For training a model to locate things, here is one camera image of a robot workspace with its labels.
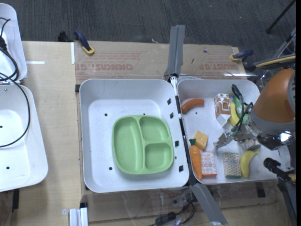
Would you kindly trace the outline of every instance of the banana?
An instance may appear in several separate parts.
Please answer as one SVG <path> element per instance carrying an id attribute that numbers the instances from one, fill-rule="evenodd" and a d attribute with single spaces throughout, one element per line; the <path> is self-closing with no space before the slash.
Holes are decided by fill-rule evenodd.
<path id="1" fill-rule="evenodd" d="M 245 151 L 244 154 L 240 157 L 239 164 L 240 164 L 240 170 L 241 174 L 244 178 L 249 177 L 249 163 L 251 159 L 259 153 L 259 150 L 256 151 Z"/>

